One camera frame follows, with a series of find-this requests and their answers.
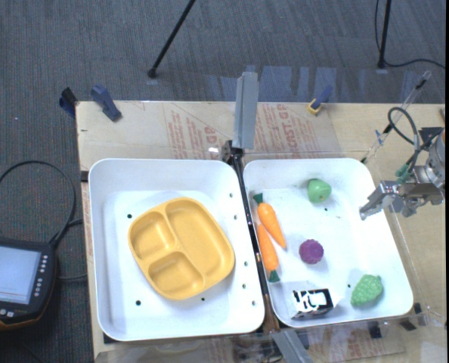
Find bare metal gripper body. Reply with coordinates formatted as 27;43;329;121
396;156;446;219

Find white plastic tray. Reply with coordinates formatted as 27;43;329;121
242;157;415;329
88;157;266;343

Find green pear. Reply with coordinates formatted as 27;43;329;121
306;178;333;204

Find purple grapes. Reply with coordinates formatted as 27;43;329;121
298;238;325;265

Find green grapes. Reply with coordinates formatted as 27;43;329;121
350;274;384;307

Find orange carrot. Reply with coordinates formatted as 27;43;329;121
255;222;281;284
252;192;288;250

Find black and white carton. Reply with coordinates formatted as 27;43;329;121
290;287;342;320

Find black tripod leg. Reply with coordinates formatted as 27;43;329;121
147;0;207;79
376;0;397;70

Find yellow divided plate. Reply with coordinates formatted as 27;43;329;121
127;197;236;301

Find brown cardboard board red print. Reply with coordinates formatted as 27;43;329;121
74;100;447;363

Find black block with thin wires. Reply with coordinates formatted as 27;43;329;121
220;140;245;163

